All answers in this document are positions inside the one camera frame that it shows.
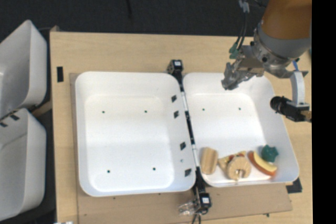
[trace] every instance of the wooden board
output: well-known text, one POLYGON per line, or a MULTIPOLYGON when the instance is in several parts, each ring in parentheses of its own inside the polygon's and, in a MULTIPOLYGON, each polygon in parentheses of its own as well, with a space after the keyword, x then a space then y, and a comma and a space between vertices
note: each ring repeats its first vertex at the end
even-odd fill
MULTIPOLYGON (((57 221, 74 223, 179 223, 177 206, 192 198, 191 191, 175 194, 94 198, 77 184, 72 131, 70 74, 85 71, 165 71, 171 59, 181 59, 184 72, 223 72, 228 50, 236 37, 145 34, 50 33, 52 107, 55 142, 57 221), (57 72, 62 68, 63 81, 57 72)), ((300 69, 311 70, 310 56, 301 57, 300 69)), ((291 98, 289 80, 266 75, 277 95, 291 98)), ((311 74, 305 78, 311 103, 311 74)), ((287 195, 284 184, 207 188, 213 207, 206 223, 311 223, 311 124, 285 119, 300 165, 303 193, 287 195), (276 212, 267 218, 263 214, 276 212), (230 219, 244 217, 242 220, 230 219)))

